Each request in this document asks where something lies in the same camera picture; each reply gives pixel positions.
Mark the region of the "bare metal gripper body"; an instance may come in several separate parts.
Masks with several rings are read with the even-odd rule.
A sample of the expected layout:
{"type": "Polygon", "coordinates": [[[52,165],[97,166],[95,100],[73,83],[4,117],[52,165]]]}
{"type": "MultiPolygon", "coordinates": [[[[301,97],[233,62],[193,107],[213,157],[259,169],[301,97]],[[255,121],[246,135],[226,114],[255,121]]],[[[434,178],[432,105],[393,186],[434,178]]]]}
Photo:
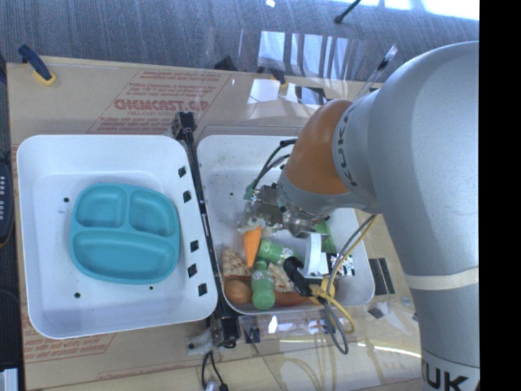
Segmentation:
{"type": "Polygon", "coordinates": [[[311,213],[293,204],[280,184],[264,185],[255,189],[251,210],[262,219],[282,221],[286,231],[296,238],[305,238],[328,221],[328,215],[311,213]]]}

